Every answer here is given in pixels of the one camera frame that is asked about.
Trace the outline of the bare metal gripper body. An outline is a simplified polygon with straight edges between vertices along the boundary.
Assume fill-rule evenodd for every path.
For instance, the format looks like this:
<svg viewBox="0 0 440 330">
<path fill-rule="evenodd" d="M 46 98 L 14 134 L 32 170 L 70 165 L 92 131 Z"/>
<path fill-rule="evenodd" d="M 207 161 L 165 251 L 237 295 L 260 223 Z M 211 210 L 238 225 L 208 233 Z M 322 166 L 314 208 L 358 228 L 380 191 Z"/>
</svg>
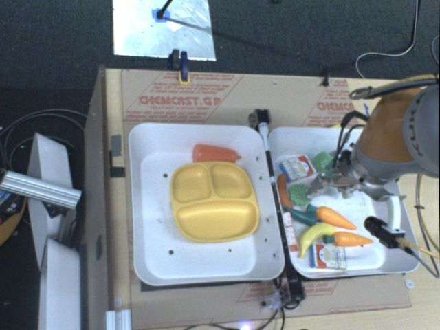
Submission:
<svg viewBox="0 0 440 330">
<path fill-rule="evenodd" d="M 355 186 L 372 200 L 387 200 L 396 194 L 386 189 L 389 181 L 375 177 L 367 170 L 367 164 L 375 164 L 375 160 L 362 159 L 360 151 L 343 151 L 331 176 L 331 186 Z"/>
</svg>

